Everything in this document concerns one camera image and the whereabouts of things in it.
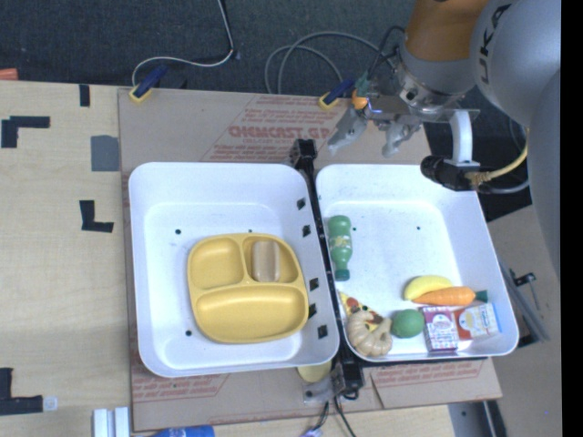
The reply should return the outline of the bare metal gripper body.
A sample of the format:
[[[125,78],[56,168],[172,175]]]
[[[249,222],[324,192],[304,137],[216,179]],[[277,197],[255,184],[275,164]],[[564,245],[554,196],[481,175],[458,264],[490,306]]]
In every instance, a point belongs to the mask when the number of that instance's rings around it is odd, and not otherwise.
[[[434,90],[409,74],[374,76],[366,88],[363,116],[377,126],[443,123],[457,108],[459,93]]]

